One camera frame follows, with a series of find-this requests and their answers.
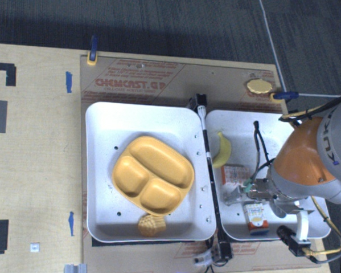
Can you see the thin black and white rod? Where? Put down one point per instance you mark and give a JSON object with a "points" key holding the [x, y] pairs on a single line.
{"points": [[207, 147]]}

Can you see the pale yellow round biscuit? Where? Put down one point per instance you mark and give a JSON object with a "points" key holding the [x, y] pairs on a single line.
{"points": [[259, 86]]}

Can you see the black cylinder on white bracket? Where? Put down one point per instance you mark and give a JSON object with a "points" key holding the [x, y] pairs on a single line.
{"points": [[293, 242]]}

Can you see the white plastic tray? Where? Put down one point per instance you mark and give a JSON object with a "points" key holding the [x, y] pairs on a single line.
{"points": [[242, 128], [108, 121]]}

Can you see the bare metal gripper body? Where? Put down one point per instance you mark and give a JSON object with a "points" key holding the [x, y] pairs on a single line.
{"points": [[260, 189]]}

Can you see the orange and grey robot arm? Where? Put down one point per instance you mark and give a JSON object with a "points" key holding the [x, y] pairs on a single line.
{"points": [[303, 157]]}

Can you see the tan textured toy bread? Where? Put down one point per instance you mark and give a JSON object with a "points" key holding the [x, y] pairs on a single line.
{"points": [[151, 225]]}

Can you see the yellow divided plate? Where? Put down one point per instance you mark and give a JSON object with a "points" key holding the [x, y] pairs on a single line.
{"points": [[154, 172]]}

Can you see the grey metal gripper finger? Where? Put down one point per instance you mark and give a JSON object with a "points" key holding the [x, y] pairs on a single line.
{"points": [[241, 190], [230, 198]]}

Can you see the yellow banana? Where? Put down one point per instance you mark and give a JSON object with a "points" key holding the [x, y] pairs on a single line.
{"points": [[223, 154]]}

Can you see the brown cardboard board red print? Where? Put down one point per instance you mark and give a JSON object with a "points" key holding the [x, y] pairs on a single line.
{"points": [[167, 84]]}

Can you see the white orange and blue carton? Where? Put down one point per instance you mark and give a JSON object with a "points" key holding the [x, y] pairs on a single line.
{"points": [[256, 219]]}

